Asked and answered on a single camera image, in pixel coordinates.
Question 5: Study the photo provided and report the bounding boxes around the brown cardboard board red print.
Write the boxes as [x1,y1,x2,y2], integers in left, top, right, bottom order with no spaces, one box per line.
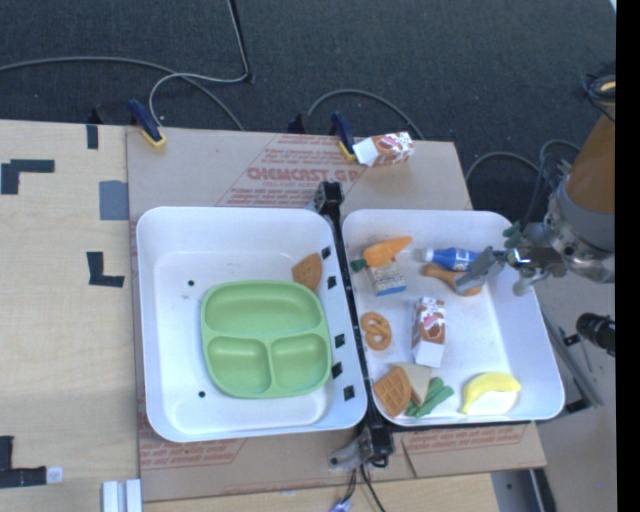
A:
[125,125,549,504]

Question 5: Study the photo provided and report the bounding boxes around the orange pretzel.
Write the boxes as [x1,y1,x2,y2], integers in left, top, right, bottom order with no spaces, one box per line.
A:
[359,311,392,352]

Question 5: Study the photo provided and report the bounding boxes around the black block with thin wires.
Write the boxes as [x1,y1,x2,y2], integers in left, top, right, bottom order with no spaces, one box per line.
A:
[366,424,397,467]
[313,180,347,217]

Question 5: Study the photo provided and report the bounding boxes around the green divided plate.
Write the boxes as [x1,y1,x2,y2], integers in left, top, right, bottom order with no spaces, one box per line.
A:
[200,279,334,400]

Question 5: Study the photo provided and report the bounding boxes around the green beans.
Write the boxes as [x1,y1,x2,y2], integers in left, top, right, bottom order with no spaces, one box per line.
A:
[403,376,456,419]

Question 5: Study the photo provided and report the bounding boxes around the thin black rod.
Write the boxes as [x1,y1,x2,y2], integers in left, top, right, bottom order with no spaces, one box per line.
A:
[327,209,382,432]

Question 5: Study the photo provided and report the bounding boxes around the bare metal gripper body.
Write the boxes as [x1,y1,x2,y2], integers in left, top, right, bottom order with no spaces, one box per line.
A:
[499,222,617,285]

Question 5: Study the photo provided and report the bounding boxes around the small blue and white carton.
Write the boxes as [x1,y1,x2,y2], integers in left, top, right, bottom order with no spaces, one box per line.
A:
[364,256,408,298]

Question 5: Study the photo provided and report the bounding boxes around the tan bread slice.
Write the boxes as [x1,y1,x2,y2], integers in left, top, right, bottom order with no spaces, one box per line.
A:
[392,361,433,406]

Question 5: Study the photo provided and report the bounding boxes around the orange waffle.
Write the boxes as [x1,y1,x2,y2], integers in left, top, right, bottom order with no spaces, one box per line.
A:
[372,365,413,419]

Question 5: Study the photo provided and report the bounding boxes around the white round piece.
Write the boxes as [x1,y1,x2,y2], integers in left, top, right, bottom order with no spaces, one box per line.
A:
[465,387,520,417]

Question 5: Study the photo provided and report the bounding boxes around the blue bottle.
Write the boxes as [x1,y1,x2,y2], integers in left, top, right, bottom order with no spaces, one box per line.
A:
[418,245,482,273]

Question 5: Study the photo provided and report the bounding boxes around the yellow banana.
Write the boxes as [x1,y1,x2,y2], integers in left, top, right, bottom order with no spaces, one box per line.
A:
[460,371,523,415]

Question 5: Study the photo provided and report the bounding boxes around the orange biscuit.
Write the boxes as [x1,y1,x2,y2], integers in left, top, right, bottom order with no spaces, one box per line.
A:
[291,252,324,293]

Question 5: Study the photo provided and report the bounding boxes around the orange carrot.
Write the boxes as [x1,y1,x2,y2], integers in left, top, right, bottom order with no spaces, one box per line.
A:
[349,235,414,274]

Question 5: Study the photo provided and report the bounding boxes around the black cylinder on white bracket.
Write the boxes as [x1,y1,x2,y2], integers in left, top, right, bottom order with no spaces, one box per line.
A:
[574,312,617,357]

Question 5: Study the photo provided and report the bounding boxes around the white plastic tray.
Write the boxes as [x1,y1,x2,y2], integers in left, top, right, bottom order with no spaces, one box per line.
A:
[135,205,369,444]
[341,208,567,428]

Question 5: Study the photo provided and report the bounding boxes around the pink and white carton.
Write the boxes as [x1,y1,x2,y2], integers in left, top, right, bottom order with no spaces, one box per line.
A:
[410,296,447,370]
[351,130,416,169]

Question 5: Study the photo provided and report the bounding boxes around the brown chicken drumstick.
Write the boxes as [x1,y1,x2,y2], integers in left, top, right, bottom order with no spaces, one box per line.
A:
[421,263,484,298]

